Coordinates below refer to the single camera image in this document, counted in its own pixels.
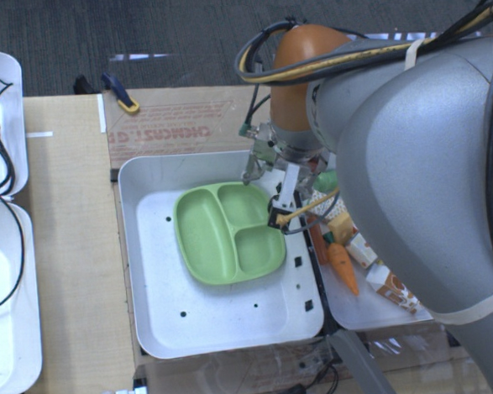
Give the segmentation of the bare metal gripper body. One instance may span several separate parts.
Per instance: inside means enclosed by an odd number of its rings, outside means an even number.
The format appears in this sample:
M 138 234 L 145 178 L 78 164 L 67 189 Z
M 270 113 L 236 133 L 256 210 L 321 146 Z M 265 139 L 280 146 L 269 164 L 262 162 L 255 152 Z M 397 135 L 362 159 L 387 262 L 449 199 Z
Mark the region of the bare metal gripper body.
M 265 162 L 265 172 L 284 170 L 289 164 L 318 173 L 328 165 L 327 151 L 310 130 L 290 131 L 275 123 L 262 123 L 250 132 L 254 143 L 249 154 L 257 155 Z

